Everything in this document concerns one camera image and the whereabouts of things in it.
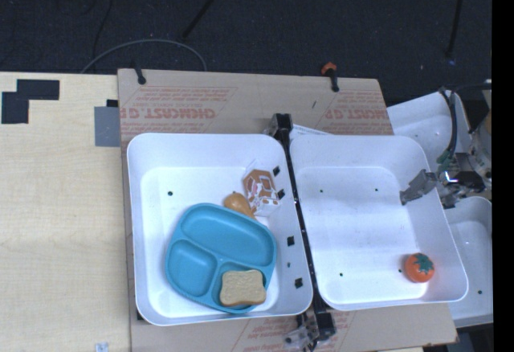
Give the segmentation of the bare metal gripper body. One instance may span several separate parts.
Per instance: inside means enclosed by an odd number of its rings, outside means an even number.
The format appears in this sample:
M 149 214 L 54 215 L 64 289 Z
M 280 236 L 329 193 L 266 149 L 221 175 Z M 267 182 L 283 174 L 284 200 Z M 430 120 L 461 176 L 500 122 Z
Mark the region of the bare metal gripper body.
M 437 190 L 441 204 L 450 209 L 471 193 L 479 193 L 486 186 L 482 177 L 473 169 L 466 153 L 445 152 L 438 158 L 436 174 L 439 179 Z

